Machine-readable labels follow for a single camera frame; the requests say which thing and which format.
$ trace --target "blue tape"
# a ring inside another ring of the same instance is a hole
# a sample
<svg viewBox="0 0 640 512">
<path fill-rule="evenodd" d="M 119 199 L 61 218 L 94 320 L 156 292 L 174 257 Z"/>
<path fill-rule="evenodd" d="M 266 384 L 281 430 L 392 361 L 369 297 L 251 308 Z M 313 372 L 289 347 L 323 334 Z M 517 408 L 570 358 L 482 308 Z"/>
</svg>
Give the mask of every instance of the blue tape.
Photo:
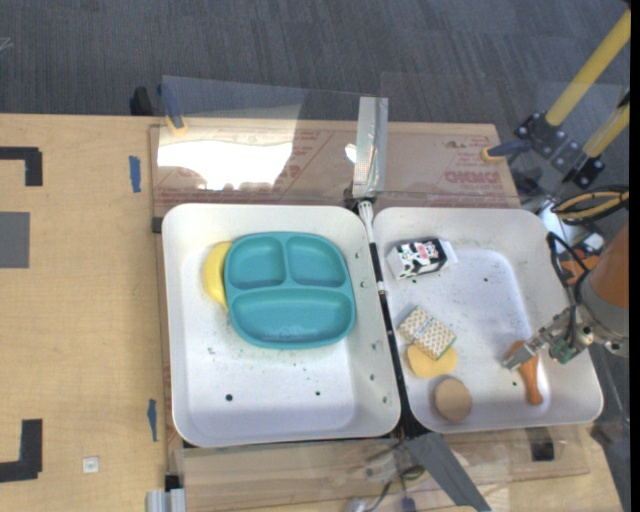
<svg viewBox="0 0 640 512">
<path fill-rule="evenodd" d="M 140 188 L 140 182 L 142 181 L 142 177 L 140 175 L 140 159 L 137 156 L 129 157 L 129 177 L 131 178 L 131 187 L 133 188 L 133 192 L 135 194 L 142 192 L 142 189 Z"/>
<path fill-rule="evenodd" d="M 158 442 L 158 414 L 156 413 L 156 401 L 153 398 L 149 399 L 147 418 L 149 418 L 149 425 L 151 426 L 151 435 L 153 436 L 153 442 L 156 443 Z"/>
</svg>

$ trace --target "black tape mark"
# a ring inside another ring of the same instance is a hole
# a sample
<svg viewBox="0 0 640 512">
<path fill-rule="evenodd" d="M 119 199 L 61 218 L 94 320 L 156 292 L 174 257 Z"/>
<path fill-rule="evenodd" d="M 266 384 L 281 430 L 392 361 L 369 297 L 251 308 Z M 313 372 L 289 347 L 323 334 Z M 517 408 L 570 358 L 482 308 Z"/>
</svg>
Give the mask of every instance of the black tape mark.
<svg viewBox="0 0 640 512">
<path fill-rule="evenodd" d="M 162 233 L 162 219 L 163 217 L 153 217 L 151 219 L 151 232 L 152 233 Z"/>
<path fill-rule="evenodd" d="M 20 458 L 0 463 L 0 483 L 35 480 L 42 471 L 42 420 L 22 420 Z"/>
<path fill-rule="evenodd" d="M 0 212 L 0 268 L 29 268 L 29 212 Z"/>
<path fill-rule="evenodd" d="M 42 152 L 34 147 L 0 147 L 0 160 L 24 160 L 24 184 L 42 186 Z"/>
</svg>

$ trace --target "gray carpet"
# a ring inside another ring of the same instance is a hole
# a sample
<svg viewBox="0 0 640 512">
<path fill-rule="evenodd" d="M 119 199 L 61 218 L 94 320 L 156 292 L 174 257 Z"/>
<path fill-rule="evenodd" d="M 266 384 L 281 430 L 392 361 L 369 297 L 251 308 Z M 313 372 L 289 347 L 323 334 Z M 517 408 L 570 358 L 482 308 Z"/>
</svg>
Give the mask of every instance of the gray carpet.
<svg viewBox="0 0 640 512">
<path fill-rule="evenodd" d="M 382 95 L 392 121 L 489 122 L 509 140 L 553 104 L 626 8 L 622 0 L 2 0 L 0 48 L 2 38 L 12 45 L 0 50 L 0 112 L 128 115 L 137 86 L 155 91 L 174 75 Z M 629 86 L 630 63 L 627 45 L 565 121 L 573 138 L 585 142 L 606 120 Z M 328 106 L 322 115 L 342 112 Z M 594 185 L 629 184 L 629 129 L 602 159 Z M 545 167 L 539 160 L 527 154 L 512 170 Z M 626 220 L 616 212 L 599 227 L 611 237 Z M 607 367 L 628 403 L 628 362 Z M 618 455 L 612 467 L 628 508 L 630 471 Z"/>
</svg>

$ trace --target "yellow toy food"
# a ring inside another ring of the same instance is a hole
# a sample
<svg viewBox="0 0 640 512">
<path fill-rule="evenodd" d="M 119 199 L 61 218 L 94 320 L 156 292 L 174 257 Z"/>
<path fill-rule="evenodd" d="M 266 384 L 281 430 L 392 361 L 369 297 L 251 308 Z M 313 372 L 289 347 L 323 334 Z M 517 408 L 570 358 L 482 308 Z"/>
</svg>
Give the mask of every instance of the yellow toy food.
<svg viewBox="0 0 640 512">
<path fill-rule="evenodd" d="M 409 345 L 407 358 L 416 376 L 429 379 L 451 373 L 458 363 L 458 353 L 453 347 L 440 356 L 437 361 L 429 357 L 418 345 Z"/>
<path fill-rule="evenodd" d="M 226 311 L 227 299 L 224 293 L 224 260 L 233 242 L 220 242 L 216 244 L 204 262 L 203 278 L 204 289 L 217 300 Z"/>
</svg>

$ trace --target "teal divided plate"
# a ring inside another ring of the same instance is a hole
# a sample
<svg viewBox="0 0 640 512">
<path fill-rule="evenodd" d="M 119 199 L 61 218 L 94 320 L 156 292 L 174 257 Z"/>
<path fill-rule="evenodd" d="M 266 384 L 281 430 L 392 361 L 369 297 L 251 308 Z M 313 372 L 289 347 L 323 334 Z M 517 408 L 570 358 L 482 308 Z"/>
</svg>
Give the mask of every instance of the teal divided plate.
<svg viewBox="0 0 640 512">
<path fill-rule="evenodd" d="M 278 349 L 336 343 L 353 327 L 353 288 L 326 238 L 272 232 L 236 240 L 224 265 L 229 316 L 249 343 Z"/>
</svg>

